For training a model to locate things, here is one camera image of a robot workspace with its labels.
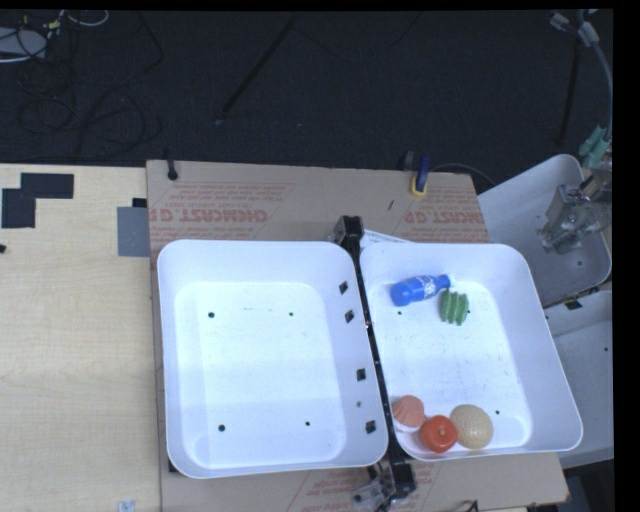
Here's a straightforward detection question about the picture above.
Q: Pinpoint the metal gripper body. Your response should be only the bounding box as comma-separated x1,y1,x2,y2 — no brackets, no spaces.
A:
579,168,614,224

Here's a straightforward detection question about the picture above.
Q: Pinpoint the green ribbed toy vegetable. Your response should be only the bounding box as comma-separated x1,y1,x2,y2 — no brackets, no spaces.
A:
438,289,471,327

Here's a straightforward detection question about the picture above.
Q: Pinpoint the blue plastic bottle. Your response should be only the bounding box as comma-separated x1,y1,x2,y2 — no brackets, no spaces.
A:
389,273,457,308

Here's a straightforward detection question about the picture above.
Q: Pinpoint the white plastic tray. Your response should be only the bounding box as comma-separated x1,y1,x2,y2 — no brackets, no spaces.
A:
156,238,390,480
358,241,584,462

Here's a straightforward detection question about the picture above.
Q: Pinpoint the beige round toy fruit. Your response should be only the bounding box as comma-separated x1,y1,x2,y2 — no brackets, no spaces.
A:
448,403,495,450

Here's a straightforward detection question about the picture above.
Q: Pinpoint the thin black rod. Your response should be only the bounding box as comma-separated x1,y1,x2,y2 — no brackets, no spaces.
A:
347,237,407,468

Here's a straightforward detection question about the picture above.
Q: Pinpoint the orange toy tomato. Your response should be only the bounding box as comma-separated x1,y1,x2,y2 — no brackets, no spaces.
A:
418,414,460,455

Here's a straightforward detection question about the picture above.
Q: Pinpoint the pink toy shell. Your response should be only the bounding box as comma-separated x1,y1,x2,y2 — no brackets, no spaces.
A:
391,394,427,434

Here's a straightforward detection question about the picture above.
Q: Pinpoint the brown cardboard board red print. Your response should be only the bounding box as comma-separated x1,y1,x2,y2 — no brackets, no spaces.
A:
145,159,572,512

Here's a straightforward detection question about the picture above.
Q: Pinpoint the black block with wires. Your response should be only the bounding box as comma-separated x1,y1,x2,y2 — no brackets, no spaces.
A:
332,215,364,247
391,462,419,499

